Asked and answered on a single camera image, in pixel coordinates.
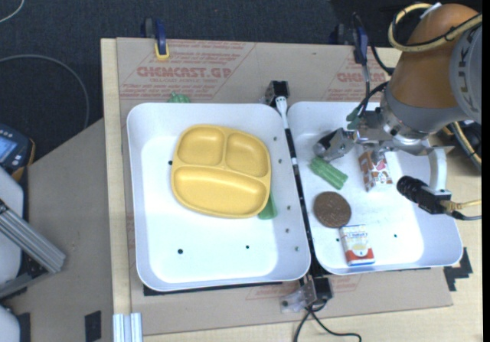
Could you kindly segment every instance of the white tray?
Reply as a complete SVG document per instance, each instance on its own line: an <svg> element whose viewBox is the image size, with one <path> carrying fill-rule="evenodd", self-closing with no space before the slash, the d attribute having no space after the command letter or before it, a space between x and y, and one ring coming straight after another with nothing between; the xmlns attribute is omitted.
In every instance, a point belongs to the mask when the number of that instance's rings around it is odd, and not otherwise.
<svg viewBox="0 0 490 342"><path fill-rule="evenodd" d="M400 195L396 183L404 175L426 183L430 179L428 157L414 157L403 151L388 152L387 162L394 185L388 191L366 192L355 150L332 165L348 175L339 193L349 202L349 225L365 224L376 262L373 265L348 266L338 229L320 224L312 212L315 197L323 191L335 191L312 173L309 162L315 157L313 145L324 135L345 128L345 117L357 103L307 103L291 106L289 127L295 144L299 173L309 215L315 254L322 267L333 274L352 274L400 269L417 269L457 263L462 243L453 218L430 215Z"/></svg>
<svg viewBox="0 0 490 342"><path fill-rule="evenodd" d="M278 216L229 220L188 210L174 198L171 165L180 134L222 125L261 139L271 156ZM263 104L143 103L128 115L140 279L156 291L282 282L310 265L289 149L279 114Z"/></svg>

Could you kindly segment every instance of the green object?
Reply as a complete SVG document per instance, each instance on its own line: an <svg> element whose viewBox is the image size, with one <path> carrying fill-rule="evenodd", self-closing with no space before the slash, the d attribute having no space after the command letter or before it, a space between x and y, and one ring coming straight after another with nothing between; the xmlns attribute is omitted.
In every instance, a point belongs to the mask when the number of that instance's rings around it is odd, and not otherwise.
<svg viewBox="0 0 490 342"><path fill-rule="evenodd" d="M170 95L170 99L167 100L167 103L190 103L190 99L185 94L177 94L176 92L172 92Z"/></svg>
<svg viewBox="0 0 490 342"><path fill-rule="evenodd" d="M337 190L344 187L344 183L347 181L348 176L339 171L336 167L329 164L327 161L320 157L315 157L309 165L314 174L330 183Z"/></svg>
<svg viewBox="0 0 490 342"><path fill-rule="evenodd" d="M359 116L356 116L355 119L347 125L347 130L355 130L358 127L360 121L361 118Z"/></svg>
<svg viewBox="0 0 490 342"><path fill-rule="evenodd" d="M267 201L266 206L263 210L258 214L261 220L271 220L274 217L277 217L277 209L274 204L273 195L269 195L269 200Z"/></svg>
<svg viewBox="0 0 490 342"><path fill-rule="evenodd" d="M359 109L359 108L354 108L354 110L353 110L351 113L349 113L345 119L346 119L348 122L352 122L352 121L353 121L355 118L357 118L357 117L358 117L358 115L359 115L359 111L360 111L360 109Z"/></svg>

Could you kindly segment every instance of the wooden table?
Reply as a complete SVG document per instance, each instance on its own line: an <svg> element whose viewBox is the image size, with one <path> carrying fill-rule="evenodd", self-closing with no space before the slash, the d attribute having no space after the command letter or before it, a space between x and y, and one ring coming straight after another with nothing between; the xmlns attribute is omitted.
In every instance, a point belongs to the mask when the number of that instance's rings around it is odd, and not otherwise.
<svg viewBox="0 0 490 342"><path fill-rule="evenodd" d="M266 48L277 54L286 46L270 44ZM296 49L297 67L308 66L302 54L304 46ZM103 102L106 132L107 184L109 197L110 248L112 260L113 310L115 314L132 312L128 241L126 234L126 205L124 197L123 158L121 155L122 132L119 101L117 43L114 39L102 39ZM390 50L384 57L393 54ZM457 151L449 155L448 188L454 199L460 201L481 197L481 176ZM477 210L468 213L476 214ZM459 229L464 247L467 248L473 273L467 279L458 279L457 291L452 293L454 305L416 311L369 314L345 318L329 318L327 327L337 332L354 331L363 340L372 341L461 341L483 340L482 327L482 224L481 221L461 222ZM229 327L219 330L192 331L178 334L162 334L145 337L145 341L290 341L297 322L284 322L248 327ZM354 340L352 337L326 337L314 322L308 321L300 340Z"/></svg>

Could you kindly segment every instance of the green toy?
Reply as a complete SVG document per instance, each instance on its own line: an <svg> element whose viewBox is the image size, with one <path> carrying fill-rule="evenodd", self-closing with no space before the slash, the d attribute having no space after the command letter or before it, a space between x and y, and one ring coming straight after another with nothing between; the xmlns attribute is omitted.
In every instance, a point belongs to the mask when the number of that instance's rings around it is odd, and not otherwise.
<svg viewBox="0 0 490 342"><path fill-rule="evenodd" d="M167 100L167 103L190 103L190 99L185 94L177 94L176 92L172 92L170 95L170 99Z"/></svg>
<svg viewBox="0 0 490 342"><path fill-rule="evenodd" d="M274 217L277 217L277 209L274 204L273 195L269 195L269 200L267 201L267 205L263 208L263 210L258 214L261 220L271 220Z"/></svg>
<svg viewBox="0 0 490 342"><path fill-rule="evenodd" d="M348 179L348 176L345 173L339 171L336 167L320 157L313 158L309 167L313 173L326 180L337 190L344 187L344 183Z"/></svg>

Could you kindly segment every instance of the black device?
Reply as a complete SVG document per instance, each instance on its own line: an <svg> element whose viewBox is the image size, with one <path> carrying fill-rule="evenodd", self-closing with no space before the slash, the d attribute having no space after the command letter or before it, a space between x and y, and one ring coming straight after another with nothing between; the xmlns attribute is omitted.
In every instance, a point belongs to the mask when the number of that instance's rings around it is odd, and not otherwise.
<svg viewBox="0 0 490 342"><path fill-rule="evenodd" d="M34 160L32 140L0 123L0 167L19 180L24 168Z"/></svg>

